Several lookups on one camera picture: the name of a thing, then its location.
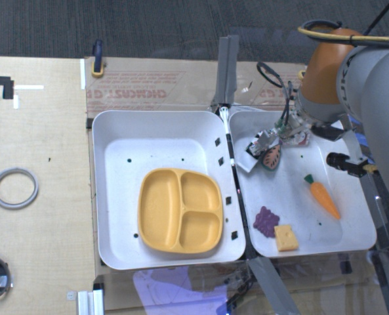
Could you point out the yellow cheese wedge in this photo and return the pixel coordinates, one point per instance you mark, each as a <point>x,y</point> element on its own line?
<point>286,239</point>

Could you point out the yellow divided plate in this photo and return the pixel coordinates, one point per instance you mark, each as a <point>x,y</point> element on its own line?
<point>168,208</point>

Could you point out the red watermelon slice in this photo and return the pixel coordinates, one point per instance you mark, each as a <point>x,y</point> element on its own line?
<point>271,159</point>

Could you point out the black cylinder on white bracket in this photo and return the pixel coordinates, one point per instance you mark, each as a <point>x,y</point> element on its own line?
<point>345,163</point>

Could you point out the red and white packet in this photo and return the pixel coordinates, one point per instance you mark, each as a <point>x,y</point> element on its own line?
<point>301,139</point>

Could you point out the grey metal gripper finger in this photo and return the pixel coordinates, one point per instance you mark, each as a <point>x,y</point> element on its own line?
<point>254,149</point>
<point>267,140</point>

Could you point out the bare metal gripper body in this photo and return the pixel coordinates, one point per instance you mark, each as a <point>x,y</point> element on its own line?
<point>294,130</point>

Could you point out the brown cardboard board red print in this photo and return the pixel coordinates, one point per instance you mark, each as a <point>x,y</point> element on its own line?
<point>155,87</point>

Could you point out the orange carrot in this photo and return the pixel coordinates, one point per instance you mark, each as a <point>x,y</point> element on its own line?
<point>323,197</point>

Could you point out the purple grapes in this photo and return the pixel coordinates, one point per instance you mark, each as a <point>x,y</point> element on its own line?
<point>265,222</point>

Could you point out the white plastic tray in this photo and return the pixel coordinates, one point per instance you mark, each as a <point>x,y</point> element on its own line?
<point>122,189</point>
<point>296,195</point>

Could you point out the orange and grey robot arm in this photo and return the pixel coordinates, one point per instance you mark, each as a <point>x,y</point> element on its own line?
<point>371,87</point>

